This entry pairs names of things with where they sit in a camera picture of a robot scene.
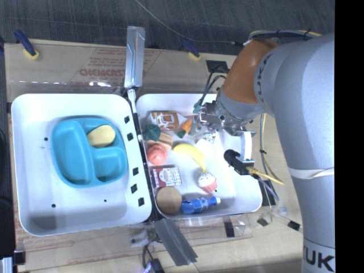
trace blue water bottle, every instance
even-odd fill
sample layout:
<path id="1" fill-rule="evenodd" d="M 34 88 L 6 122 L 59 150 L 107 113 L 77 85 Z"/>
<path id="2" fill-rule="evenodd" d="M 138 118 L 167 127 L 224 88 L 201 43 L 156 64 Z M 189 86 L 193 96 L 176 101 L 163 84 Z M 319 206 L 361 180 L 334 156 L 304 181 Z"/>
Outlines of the blue water bottle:
<path id="1" fill-rule="evenodd" d="M 207 210 L 211 205 L 218 205 L 221 202 L 219 197 L 212 197 L 210 199 L 201 197 L 194 198 L 190 201 L 182 201 L 181 210 L 184 214 L 201 213 Z"/>

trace toy banana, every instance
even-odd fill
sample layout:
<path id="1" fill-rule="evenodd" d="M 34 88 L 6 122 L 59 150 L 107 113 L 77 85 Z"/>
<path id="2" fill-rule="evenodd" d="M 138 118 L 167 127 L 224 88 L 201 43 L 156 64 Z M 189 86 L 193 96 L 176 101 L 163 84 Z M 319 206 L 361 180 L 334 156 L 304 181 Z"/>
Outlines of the toy banana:
<path id="1" fill-rule="evenodd" d="M 204 171 L 206 172 L 205 155 L 195 146 L 187 143 L 180 143 L 173 148 L 175 152 L 189 155 L 193 160 L 197 162 Z"/>

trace gray floor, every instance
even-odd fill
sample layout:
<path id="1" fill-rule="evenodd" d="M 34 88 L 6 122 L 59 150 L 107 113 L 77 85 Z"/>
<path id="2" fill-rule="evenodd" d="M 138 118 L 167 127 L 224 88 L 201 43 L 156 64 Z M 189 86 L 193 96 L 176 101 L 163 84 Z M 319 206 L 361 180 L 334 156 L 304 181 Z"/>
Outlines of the gray floor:
<path id="1" fill-rule="evenodd" d="M 29 38 L 125 46 L 127 26 L 141 26 L 146 47 L 177 50 L 185 36 L 205 41 L 195 42 L 200 52 L 237 55 L 242 47 L 227 42 L 245 42 L 254 30 L 335 31 L 335 0 L 138 1 L 150 13 L 136 0 L 0 0 L 0 34 L 12 43 L 20 29 Z M 7 134 L 3 59 L 0 95 L 0 128 Z M 12 198 L 8 162 L 6 156 L 0 196 Z M 14 225 L 3 202 L 0 217 L 0 248 L 11 252 Z"/>

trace gray robot arm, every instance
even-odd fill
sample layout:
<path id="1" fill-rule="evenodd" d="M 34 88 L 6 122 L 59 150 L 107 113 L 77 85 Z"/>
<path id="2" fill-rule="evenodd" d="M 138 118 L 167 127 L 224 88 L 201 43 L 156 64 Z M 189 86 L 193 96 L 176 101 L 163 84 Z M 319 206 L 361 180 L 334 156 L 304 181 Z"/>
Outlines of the gray robot arm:
<path id="1" fill-rule="evenodd" d="M 198 123 L 241 136 L 256 115 L 275 117 L 303 219 L 302 272 L 335 272 L 334 34 L 254 44 L 238 55 Z M 239 86 L 244 96 L 236 93 Z"/>

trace blue plate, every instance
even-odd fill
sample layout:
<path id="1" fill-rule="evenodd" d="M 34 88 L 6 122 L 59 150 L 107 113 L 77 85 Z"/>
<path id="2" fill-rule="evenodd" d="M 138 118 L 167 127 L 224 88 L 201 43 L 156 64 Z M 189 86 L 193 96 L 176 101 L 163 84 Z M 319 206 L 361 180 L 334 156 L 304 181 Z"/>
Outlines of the blue plate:
<path id="1" fill-rule="evenodd" d="M 107 147 L 94 148 L 87 134 L 101 125 L 110 125 L 116 137 Z M 102 118 L 75 118 L 58 123 L 52 130 L 51 149 L 59 177 L 72 187 L 111 183 L 124 176 L 128 168 L 120 132 Z"/>

